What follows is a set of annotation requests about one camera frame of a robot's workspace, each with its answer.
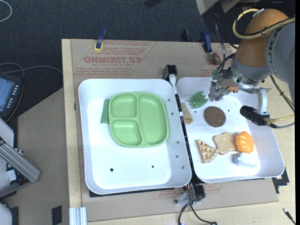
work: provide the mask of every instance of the divided green plate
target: divided green plate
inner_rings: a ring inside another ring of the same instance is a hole
[[[169,136],[164,102],[148,92],[124,92],[108,105],[110,131],[114,140],[126,147],[161,145]]]

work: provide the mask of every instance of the orange toy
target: orange toy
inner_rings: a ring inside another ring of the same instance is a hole
[[[254,151],[254,141],[248,132],[243,131],[237,134],[235,144],[240,152],[251,153]]]

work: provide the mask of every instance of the black carpet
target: black carpet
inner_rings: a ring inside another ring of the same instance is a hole
[[[227,14],[219,3],[200,16],[196,0],[4,0],[12,7],[9,19],[0,22],[0,64],[17,63],[23,68],[52,66],[62,70],[61,39],[96,39],[101,27],[106,39],[180,41],[184,30],[198,42],[203,30],[219,42],[214,14],[218,14],[225,42],[238,43],[231,27],[242,11],[236,6]],[[263,0],[295,14],[295,0]],[[0,20],[9,13],[0,2]],[[0,71],[18,69],[0,66]],[[15,117],[63,86],[62,75],[49,68],[26,70],[24,95]]]

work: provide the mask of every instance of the toy pizza slice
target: toy pizza slice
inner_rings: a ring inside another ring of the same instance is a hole
[[[218,155],[218,149],[207,145],[205,142],[199,139],[196,140],[196,143],[203,163],[211,162]]]

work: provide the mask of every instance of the toy meat patty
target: toy meat patty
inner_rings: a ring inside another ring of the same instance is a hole
[[[225,113],[214,106],[205,109],[204,118],[209,125],[215,128],[222,126],[226,121]]]

